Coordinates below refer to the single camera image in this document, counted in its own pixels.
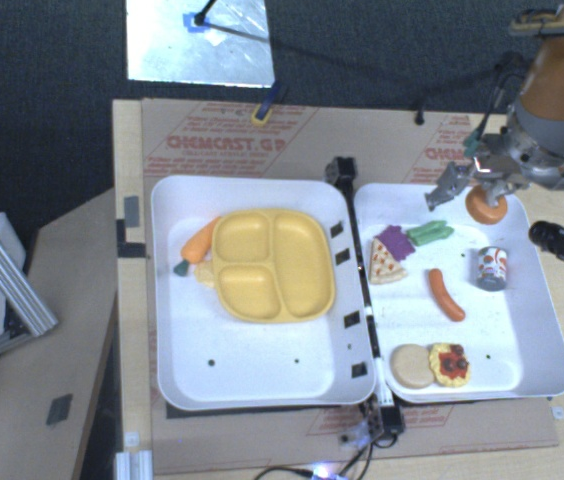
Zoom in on yellow divided plate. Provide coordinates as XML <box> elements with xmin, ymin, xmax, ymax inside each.
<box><xmin>210</xmin><ymin>208</ymin><xmax>337</xmax><ymax>325</ymax></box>

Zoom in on orange carrot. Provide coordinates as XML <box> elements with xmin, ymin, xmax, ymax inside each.
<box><xmin>172</xmin><ymin>216</ymin><xmax>223</xmax><ymax>277</ymax></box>

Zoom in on yellow pasta with red sauce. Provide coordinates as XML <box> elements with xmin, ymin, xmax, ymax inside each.
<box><xmin>427</xmin><ymin>342</ymin><xmax>472</xmax><ymax>388</ymax></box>

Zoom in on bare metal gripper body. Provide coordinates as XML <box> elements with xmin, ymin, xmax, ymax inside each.
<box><xmin>470</xmin><ymin>131</ymin><xmax>564</xmax><ymax>195</ymax></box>

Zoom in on brown cardboard board, red print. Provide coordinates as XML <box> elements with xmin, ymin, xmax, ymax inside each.
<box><xmin>140</xmin><ymin>98</ymin><xmax>561</xmax><ymax>475</ymax></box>

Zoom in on pizza slice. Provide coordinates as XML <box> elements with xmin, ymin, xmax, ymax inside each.
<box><xmin>368</xmin><ymin>237</ymin><xmax>408</xmax><ymax>285</ymax></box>

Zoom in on red and white can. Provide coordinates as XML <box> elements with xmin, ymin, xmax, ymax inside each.
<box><xmin>476</xmin><ymin>246</ymin><xmax>509</xmax><ymax>292</ymax></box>

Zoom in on thin black and white rod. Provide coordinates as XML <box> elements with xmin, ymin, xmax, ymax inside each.
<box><xmin>340</xmin><ymin>181</ymin><xmax>392</xmax><ymax>405</ymax></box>

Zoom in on tan round bread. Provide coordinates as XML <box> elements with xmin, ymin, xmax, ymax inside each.
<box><xmin>389</xmin><ymin>343</ymin><xmax>436</xmax><ymax>390</ymax></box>

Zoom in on orange doughnut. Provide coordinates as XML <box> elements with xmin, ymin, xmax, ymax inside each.
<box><xmin>464</xmin><ymin>185</ymin><xmax>509</xmax><ymax>226</ymax></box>

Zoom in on white plastic tray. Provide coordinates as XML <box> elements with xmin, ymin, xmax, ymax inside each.
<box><xmin>353</xmin><ymin>182</ymin><xmax>564</xmax><ymax>404</ymax></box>
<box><xmin>150</xmin><ymin>174</ymin><xmax>377</xmax><ymax>412</ymax></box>

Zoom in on orange sausage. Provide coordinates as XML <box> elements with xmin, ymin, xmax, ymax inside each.
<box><xmin>427</xmin><ymin>268</ymin><xmax>467</xmax><ymax>323</ymax></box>

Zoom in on green beans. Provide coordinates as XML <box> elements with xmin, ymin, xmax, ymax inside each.
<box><xmin>406</xmin><ymin>220</ymin><xmax>455</xmax><ymax>247</ymax></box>

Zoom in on purple grapes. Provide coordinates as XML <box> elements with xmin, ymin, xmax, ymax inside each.
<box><xmin>374</xmin><ymin>224</ymin><xmax>417</xmax><ymax>262</ymax></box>

